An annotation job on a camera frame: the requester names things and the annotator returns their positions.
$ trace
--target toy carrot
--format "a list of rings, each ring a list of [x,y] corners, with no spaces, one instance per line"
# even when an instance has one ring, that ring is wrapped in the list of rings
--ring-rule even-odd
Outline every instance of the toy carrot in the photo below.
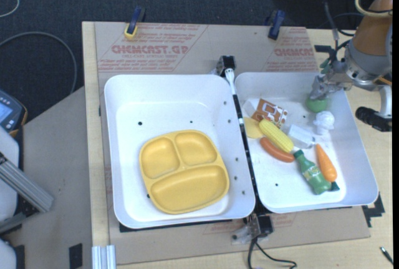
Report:
[[[316,155],[317,161],[319,162],[320,171],[324,178],[331,182],[331,191],[339,190],[339,187],[335,180],[337,179],[337,170],[332,164],[330,157],[325,153],[320,144],[316,144]]]

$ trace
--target table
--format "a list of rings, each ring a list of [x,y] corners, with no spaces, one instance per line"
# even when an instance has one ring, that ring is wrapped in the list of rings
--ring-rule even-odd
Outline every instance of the table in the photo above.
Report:
[[[332,34],[328,30],[311,30],[308,35],[313,44],[333,45]],[[95,24],[82,24],[85,69],[85,99],[87,114],[87,139],[89,149],[90,199],[92,214],[92,241],[94,246],[110,244],[108,213],[105,194],[102,131],[99,117],[99,81],[97,77]],[[325,54],[316,54],[318,63]],[[358,88],[347,92],[353,112],[357,107],[380,107],[378,93],[369,93]],[[372,219],[371,237],[361,240],[331,242],[318,245],[301,245],[268,250],[272,257],[290,259],[299,268],[390,268],[391,264],[382,255],[379,247],[384,246],[393,254],[393,199],[392,199],[392,133],[381,133],[357,121],[367,155],[373,166],[378,182],[385,213],[383,217]],[[118,268],[245,268],[247,252],[225,253],[203,257],[191,257],[162,262],[146,262],[118,266]],[[253,267],[273,268],[260,252],[252,256]]]

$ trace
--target toy sausage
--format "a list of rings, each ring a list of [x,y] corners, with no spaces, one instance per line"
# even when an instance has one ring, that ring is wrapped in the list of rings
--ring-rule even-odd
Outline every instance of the toy sausage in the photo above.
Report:
[[[260,143],[266,152],[278,160],[283,162],[293,162],[295,159],[294,155],[277,148],[267,137],[262,137]]]

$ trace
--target toy bottle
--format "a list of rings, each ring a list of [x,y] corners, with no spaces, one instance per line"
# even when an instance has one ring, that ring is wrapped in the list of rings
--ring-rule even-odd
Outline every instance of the toy bottle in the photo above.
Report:
[[[306,178],[307,182],[313,187],[314,192],[317,195],[330,190],[331,183],[326,181],[322,175],[318,166],[315,163],[307,160],[303,151],[298,150],[294,153],[295,159],[300,165],[300,171],[302,175]]]

